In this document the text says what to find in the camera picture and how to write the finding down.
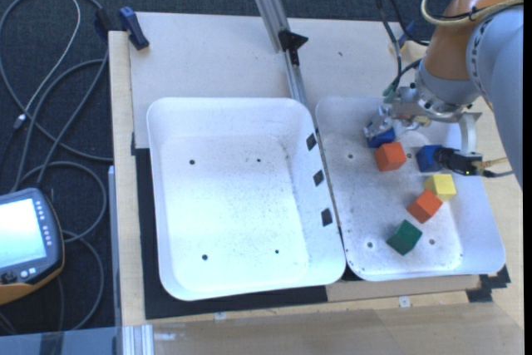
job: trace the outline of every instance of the orange block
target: orange block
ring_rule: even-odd
[[[377,167],[381,172],[399,169],[406,161],[401,142],[382,144],[375,151]]]
[[[434,216],[442,204],[443,202],[431,190],[424,190],[406,210],[423,224]]]

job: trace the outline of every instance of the black square marking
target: black square marking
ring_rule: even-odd
[[[316,146],[316,144],[318,143],[318,141],[316,141],[316,137],[314,136],[314,134],[312,133],[308,138],[307,138],[307,148],[308,150],[310,151],[312,148],[314,148]]]
[[[322,211],[322,224],[323,226],[330,225],[333,222],[333,215],[331,210],[325,209]]]
[[[320,185],[325,179],[325,176],[323,175],[323,171],[320,170],[316,175],[314,175],[313,178],[314,178],[314,184],[316,186]]]

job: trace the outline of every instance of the blue block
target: blue block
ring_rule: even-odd
[[[438,148],[441,148],[441,145],[425,145],[416,153],[420,172],[437,172],[441,170],[440,163],[434,161],[434,151]]]
[[[374,136],[373,138],[369,139],[366,138],[367,146],[370,148],[378,148],[382,144],[389,144],[390,142],[393,142],[396,139],[396,132],[393,130],[393,127],[390,128],[390,130],[381,133],[380,135]]]

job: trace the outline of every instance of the yellow block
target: yellow block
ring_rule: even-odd
[[[442,202],[446,202],[456,195],[455,181],[452,179],[452,175],[448,173],[431,175],[423,186],[436,194],[436,197]]]

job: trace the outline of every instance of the cube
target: cube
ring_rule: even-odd
[[[416,153],[417,166],[420,172],[437,172],[441,170],[441,165],[434,161],[434,151],[441,148],[441,145],[425,145]]]
[[[367,146],[370,148],[378,148],[382,144],[388,144],[396,139],[396,132],[393,127],[381,133],[380,135],[373,136],[373,138],[366,138]]]
[[[429,220],[437,210],[441,207],[443,202],[436,197],[431,190],[425,189],[419,197],[417,197],[406,210],[414,216],[420,224],[424,224]]]
[[[399,254],[411,251],[423,233],[408,220],[403,220],[396,233],[387,239],[387,244]]]
[[[444,203],[456,195],[455,181],[449,173],[434,174],[423,183],[423,186],[436,194],[436,197]]]
[[[379,146],[375,151],[375,160],[381,172],[399,169],[406,162],[401,142],[390,142]]]

